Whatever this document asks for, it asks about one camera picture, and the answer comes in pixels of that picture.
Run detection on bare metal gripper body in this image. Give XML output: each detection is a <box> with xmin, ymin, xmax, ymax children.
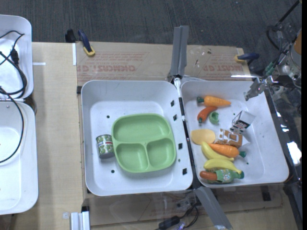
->
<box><xmin>263</xmin><ymin>64</ymin><xmax>302</xmax><ymax>89</ymax></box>

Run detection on orange carrot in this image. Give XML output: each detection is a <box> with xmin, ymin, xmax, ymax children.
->
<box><xmin>196</xmin><ymin>95</ymin><xmax>232</xmax><ymax>108</ymax></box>
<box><xmin>208</xmin><ymin>143</ymin><xmax>247</xmax><ymax>159</ymax></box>

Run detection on green curved piece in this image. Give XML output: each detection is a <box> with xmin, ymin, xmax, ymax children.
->
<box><xmin>208</xmin><ymin>111</ymin><xmax>220</xmax><ymax>125</ymax></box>

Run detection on brown and white carton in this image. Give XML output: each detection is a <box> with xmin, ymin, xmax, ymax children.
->
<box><xmin>214</xmin><ymin>128</ymin><xmax>244</xmax><ymax>149</ymax></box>

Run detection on orange chili pepper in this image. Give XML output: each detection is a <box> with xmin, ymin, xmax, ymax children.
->
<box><xmin>197</xmin><ymin>105</ymin><xmax>218</xmax><ymax>124</ymax></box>

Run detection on white plastic tray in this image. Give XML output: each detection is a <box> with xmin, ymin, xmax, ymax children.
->
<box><xmin>0</xmin><ymin>101</ymin><xmax>39</xmax><ymax>216</ymax></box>
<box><xmin>0</xmin><ymin>14</ymin><xmax>34</xmax><ymax>101</ymax></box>
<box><xmin>81</xmin><ymin>80</ymin><xmax>194</xmax><ymax>197</ymax></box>
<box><xmin>179</xmin><ymin>80</ymin><xmax>290</xmax><ymax>189</ymax></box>

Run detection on pale orange round chip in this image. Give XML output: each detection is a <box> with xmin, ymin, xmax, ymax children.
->
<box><xmin>190</xmin><ymin>128</ymin><xmax>216</xmax><ymax>146</ymax></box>

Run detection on yellow banana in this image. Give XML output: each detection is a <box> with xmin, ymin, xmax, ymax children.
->
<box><xmin>201</xmin><ymin>141</ymin><xmax>235</xmax><ymax>162</ymax></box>
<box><xmin>203</xmin><ymin>158</ymin><xmax>243</xmax><ymax>175</ymax></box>

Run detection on green bottle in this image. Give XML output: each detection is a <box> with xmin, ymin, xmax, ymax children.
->
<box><xmin>207</xmin><ymin>168</ymin><xmax>245</xmax><ymax>185</ymax></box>

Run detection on orange sausage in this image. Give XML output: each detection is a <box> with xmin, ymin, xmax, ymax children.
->
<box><xmin>199</xmin><ymin>171</ymin><xmax>218</xmax><ymax>182</ymax></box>

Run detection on green divided plate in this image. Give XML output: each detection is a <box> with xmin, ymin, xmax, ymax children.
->
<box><xmin>111</xmin><ymin>113</ymin><xmax>177</xmax><ymax>174</ymax></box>

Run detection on brown cardboard board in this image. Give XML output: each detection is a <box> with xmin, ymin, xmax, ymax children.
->
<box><xmin>75</xmin><ymin>41</ymin><xmax>284</xmax><ymax>227</ymax></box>

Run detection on green can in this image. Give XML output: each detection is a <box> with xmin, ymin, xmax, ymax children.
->
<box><xmin>95</xmin><ymin>134</ymin><xmax>116</xmax><ymax>160</ymax></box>

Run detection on black cable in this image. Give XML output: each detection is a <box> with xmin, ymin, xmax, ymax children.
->
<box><xmin>0</xmin><ymin>30</ymin><xmax>28</xmax><ymax>164</ymax></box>

